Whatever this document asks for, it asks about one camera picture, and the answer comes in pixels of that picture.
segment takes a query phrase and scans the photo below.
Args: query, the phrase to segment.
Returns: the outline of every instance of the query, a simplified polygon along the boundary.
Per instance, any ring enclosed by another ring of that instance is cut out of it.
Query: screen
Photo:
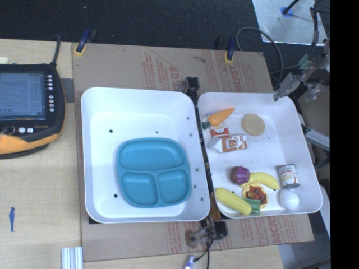
[[[43,73],[0,73],[0,120],[45,120]]]

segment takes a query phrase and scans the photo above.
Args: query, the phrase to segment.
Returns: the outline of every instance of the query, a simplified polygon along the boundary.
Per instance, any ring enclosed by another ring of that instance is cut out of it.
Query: soup can
[[[282,165],[279,167],[278,171],[283,188],[291,189],[300,185],[298,181],[297,170],[294,164]]]

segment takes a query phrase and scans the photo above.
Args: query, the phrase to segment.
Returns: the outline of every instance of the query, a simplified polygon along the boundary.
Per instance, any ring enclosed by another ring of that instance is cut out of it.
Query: white tray
[[[101,223],[198,221],[210,209],[207,179],[192,100],[181,92],[93,87],[81,98],[85,204]],[[122,143],[133,138],[177,141],[190,166],[192,188],[180,204],[141,208],[123,197],[116,169]]]
[[[225,120],[230,133],[245,133],[242,117],[257,114],[265,122],[262,135],[247,135],[248,149],[218,153],[206,148],[214,188],[223,187],[242,196],[242,189],[231,182],[229,172],[234,166],[242,165],[250,172],[266,172],[274,176],[279,185],[277,166],[294,164],[300,186],[292,189],[300,197],[300,204],[295,210],[286,210],[280,205],[279,190],[272,190],[265,185],[269,200],[260,214],[243,215],[217,201],[218,208],[227,217],[236,219],[253,216],[273,216],[286,214],[311,213],[320,210],[323,197],[312,164],[307,143],[303,135],[300,120],[294,103],[288,97],[274,101],[272,94],[240,93],[206,93],[198,102],[201,121],[214,112],[234,107],[234,112]],[[210,139],[210,129],[203,130],[205,144]]]

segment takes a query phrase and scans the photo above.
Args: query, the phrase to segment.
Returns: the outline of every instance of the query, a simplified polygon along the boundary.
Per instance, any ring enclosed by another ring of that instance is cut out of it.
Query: cardboard
[[[205,92],[272,92],[261,53],[235,52],[224,61],[223,50],[174,49],[88,44],[82,56],[73,55],[75,118],[79,165],[81,233],[84,261],[202,252],[186,244],[187,231],[199,222],[97,224],[85,208],[81,134],[81,95],[94,86],[176,91],[186,77],[198,77]],[[228,236],[211,250],[258,247],[313,241],[307,214],[226,219]]]

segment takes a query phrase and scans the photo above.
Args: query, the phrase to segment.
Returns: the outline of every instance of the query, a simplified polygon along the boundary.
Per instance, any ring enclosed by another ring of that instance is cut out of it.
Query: orange carrot
[[[229,108],[216,112],[208,117],[208,121],[211,123],[211,126],[218,126],[220,123],[223,123],[226,118],[234,112],[234,108]]]

